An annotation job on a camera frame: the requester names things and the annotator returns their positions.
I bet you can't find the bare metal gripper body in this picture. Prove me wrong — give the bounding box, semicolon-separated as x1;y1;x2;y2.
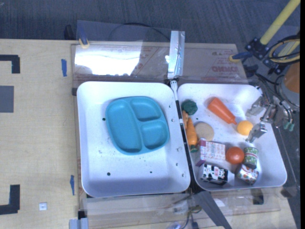
261;96;295;131

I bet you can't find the yellow ball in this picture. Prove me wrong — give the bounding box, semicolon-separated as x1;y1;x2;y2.
236;120;254;136

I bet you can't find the green and white can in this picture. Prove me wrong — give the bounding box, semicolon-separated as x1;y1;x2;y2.
243;146;259;170

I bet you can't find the red tomato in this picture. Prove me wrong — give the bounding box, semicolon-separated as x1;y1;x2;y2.
225;146;245;165

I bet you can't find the orange bottle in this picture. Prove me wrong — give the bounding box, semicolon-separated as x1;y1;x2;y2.
207;97;238;125

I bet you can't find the white plastic tray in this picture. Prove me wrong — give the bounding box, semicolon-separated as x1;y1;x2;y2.
176;83;288;192
76;81;191;198

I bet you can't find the white can orange print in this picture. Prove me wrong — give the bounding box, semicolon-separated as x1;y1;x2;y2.
235;164;259;186

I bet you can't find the pink and white carton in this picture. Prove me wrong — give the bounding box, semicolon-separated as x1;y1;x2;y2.
195;137;226;167

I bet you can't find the tan biscuit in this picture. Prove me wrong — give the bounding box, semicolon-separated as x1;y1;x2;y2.
194;121;215;142

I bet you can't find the black and white cow carton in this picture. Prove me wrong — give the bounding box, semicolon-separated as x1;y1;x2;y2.
199;163;229;186

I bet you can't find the green broccoli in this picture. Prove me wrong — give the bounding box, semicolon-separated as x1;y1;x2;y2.
181;99;199;116

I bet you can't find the blue divided plate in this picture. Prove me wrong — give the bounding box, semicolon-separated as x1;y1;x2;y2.
105;96;171;156

